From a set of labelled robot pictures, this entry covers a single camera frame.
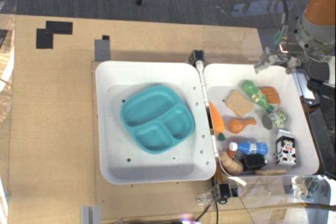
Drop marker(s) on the black bottle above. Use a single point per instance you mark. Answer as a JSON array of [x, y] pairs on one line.
[[253, 161]]

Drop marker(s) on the pale wood board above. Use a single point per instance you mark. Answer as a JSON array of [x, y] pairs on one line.
[[52, 112]]

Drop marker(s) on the orange waffle biscuit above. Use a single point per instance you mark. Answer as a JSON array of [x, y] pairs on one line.
[[271, 94]]

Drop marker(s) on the tan bread slice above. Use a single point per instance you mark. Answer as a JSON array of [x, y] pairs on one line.
[[239, 103]]

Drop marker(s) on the black cylinder on white bracket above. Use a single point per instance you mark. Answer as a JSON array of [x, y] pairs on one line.
[[318, 70]]

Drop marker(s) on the white plastic tray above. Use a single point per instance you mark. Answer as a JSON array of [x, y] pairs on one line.
[[302, 112], [115, 160]]

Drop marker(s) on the white milk carton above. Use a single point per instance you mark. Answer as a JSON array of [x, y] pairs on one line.
[[285, 149]]

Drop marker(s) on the blue divided plate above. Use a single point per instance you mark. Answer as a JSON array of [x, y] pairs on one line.
[[147, 110]]

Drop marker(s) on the blue bottle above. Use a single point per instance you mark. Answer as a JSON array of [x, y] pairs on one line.
[[252, 147]]

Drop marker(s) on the tan croissant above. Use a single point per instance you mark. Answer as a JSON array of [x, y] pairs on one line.
[[232, 164]]

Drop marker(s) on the thin black and white rod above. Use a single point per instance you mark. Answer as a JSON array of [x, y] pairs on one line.
[[202, 78]]

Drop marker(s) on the orange chicken drumstick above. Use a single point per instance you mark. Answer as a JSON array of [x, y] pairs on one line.
[[237, 124]]

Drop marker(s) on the orange carrot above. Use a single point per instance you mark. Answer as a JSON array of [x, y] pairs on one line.
[[216, 118]]

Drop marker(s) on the green can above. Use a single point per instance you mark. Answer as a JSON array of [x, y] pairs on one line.
[[277, 118]]

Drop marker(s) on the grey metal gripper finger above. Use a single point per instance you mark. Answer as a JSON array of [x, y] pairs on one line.
[[265, 60], [292, 63]]

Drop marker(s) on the green bottle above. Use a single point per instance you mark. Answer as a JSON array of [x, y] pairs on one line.
[[253, 91]]

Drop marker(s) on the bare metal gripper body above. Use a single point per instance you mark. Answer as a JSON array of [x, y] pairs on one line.
[[290, 50]]

